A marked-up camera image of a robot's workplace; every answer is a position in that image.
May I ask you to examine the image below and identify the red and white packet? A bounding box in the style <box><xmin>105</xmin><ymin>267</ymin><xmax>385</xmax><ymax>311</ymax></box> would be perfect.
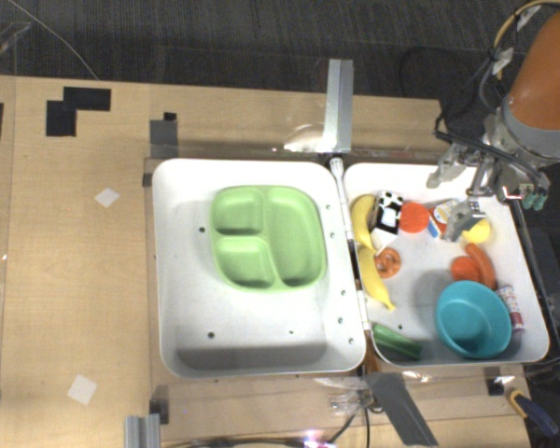
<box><xmin>428</xmin><ymin>198</ymin><xmax>461</xmax><ymax>241</ymax></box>

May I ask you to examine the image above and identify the yellow lemon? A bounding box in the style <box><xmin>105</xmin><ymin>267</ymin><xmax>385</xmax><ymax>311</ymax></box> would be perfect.
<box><xmin>461</xmin><ymin>218</ymin><xmax>492</xmax><ymax>245</ymax></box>

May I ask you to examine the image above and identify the green cucumber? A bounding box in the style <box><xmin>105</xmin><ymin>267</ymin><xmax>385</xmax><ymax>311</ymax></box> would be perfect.
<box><xmin>371</xmin><ymin>322</ymin><xmax>424</xmax><ymax>361</ymax></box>

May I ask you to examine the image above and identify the orange round slice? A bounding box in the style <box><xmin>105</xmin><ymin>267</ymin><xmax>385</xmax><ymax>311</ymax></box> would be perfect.
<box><xmin>450</xmin><ymin>255</ymin><xmax>480</xmax><ymax>284</ymax></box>

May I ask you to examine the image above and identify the white and maroon bottle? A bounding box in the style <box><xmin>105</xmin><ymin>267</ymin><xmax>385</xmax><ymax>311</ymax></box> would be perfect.
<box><xmin>496</xmin><ymin>284</ymin><xmax>526</xmax><ymax>333</ymax></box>

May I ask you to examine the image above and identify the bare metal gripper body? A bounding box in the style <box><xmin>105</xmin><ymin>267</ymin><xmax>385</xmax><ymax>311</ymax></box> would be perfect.
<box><xmin>466</xmin><ymin>115</ymin><xmax>553</xmax><ymax>203</ymax></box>

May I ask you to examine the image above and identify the orange sausage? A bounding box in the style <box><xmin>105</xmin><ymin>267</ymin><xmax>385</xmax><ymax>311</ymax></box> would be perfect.
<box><xmin>464</xmin><ymin>242</ymin><xmax>497</xmax><ymax>289</ymax></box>

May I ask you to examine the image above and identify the yellow banana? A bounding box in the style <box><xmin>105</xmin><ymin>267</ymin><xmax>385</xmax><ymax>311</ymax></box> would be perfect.
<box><xmin>357</xmin><ymin>245</ymin><xmax>398</xmax><ymax>313</ymax></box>
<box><xmin>349</xmin><ymin>193</ymin><xmax>379</xmax><ymax>252</ymax></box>

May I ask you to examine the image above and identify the green divided plate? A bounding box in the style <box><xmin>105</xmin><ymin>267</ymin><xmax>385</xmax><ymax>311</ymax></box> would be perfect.
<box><xmin>208</xmin><ymin>184</ymin><xmax>329</xmax><ymax>292</ymax></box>

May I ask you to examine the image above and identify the brown pretzel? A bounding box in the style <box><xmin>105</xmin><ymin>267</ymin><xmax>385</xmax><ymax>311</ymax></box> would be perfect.
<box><xmin>372</xmin><ymin>247</ymin><xmax>402</xmax><ymax>280</ymax></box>

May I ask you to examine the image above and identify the teal bowl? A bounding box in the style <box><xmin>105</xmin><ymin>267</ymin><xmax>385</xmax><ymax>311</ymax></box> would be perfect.
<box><xmin>434</xmin><ymin>279</ymin><xmax>514</xmax><ymax>360</ymax></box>

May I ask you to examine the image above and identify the black and white carton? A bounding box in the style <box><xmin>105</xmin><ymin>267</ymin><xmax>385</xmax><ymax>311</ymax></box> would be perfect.
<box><xmin>371</xmin><ymin>189</ymin><xmax>405</xmax><ymax>247</ymax></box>

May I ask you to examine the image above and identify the orange ball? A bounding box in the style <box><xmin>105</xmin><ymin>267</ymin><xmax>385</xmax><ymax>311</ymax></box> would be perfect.
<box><xmin>398</xmin><ymin>202</ymin><xmax>431</xmax><ymax>234</ymax></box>

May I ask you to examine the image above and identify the white plastic tray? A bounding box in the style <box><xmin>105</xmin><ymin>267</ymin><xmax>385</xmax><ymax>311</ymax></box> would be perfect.
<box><xmin>343</xmin><ymin>161</ymin><xmax>552</xmax><ymax>369</ymax></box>
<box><xmin>151</xmin><ymin>157</ymin><xmax>368</xmax><ymax>380</ymax></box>

